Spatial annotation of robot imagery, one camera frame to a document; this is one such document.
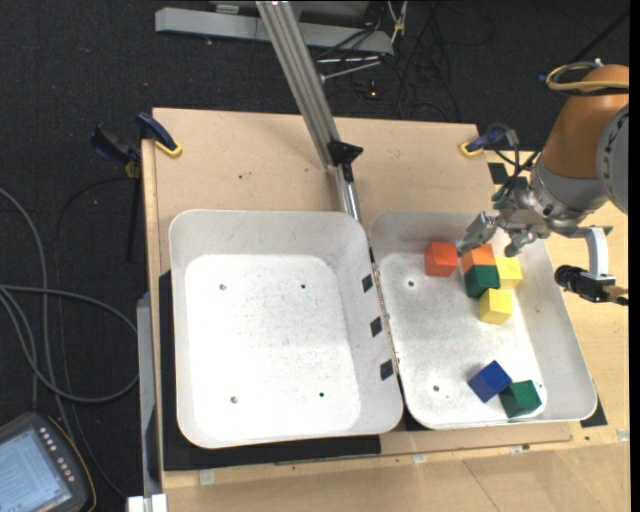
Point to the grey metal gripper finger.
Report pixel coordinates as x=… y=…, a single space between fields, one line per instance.
x=520 y=242
x=477 y=232

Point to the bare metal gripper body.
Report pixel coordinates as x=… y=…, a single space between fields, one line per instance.
x=522 y=215

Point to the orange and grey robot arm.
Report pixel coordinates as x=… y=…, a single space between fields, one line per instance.
x=580 y=135

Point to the orange cube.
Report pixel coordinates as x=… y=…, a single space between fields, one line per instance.
x=480 y=256
x=441 y=259

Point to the yellow cube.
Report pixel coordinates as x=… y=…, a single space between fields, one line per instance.
x=510 y=272
x=496 y=306

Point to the green cube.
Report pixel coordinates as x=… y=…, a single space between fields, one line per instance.
x=481 y=281
x=521 y=399

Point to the white plastic tray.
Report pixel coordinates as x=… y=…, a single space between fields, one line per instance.
x=270 y=340
x=440 y=340

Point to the blue cube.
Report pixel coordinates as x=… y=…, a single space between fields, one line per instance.
x=490 y=381

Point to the pale wood board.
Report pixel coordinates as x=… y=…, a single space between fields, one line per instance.
x=260 y=165

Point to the black cylinder on white bracket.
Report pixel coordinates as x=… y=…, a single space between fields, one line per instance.
x=582 y=280

